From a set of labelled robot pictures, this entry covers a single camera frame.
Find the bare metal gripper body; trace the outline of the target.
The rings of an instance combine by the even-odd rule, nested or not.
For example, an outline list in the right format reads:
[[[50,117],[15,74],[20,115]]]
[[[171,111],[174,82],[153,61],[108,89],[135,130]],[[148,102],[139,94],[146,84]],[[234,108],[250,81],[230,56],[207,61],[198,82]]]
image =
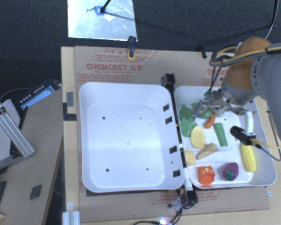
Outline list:
[[[229,111],[236,115],[243,115],[247,112],[244,106],[256,96],[254,90],[208,90],[204,93],[204,100],[207,101],[208,107],[218,113]]]

